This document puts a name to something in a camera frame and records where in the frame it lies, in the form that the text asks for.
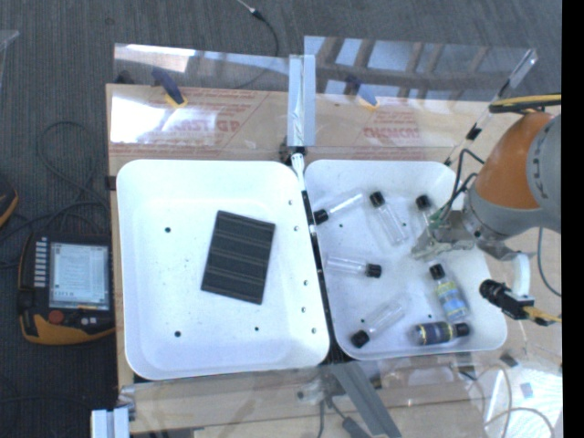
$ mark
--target multimeter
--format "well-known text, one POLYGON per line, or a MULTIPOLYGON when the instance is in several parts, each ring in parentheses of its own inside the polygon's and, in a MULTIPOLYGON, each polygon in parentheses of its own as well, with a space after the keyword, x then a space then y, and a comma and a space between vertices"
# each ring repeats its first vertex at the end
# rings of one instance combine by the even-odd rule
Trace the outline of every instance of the multimeter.
POLYGON ((115 330, 106 235, 31 234, 18 272, 18 317, 36 344, 79 344, 115 330))

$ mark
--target device screen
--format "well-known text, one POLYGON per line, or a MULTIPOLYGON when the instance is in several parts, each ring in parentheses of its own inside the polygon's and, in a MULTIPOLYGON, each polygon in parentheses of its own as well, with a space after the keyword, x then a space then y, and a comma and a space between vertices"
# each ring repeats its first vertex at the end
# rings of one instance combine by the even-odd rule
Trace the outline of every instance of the device screen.
POLYGON ((50 258, 51 308, 110 309, 107 246, 51 242, 50 258))

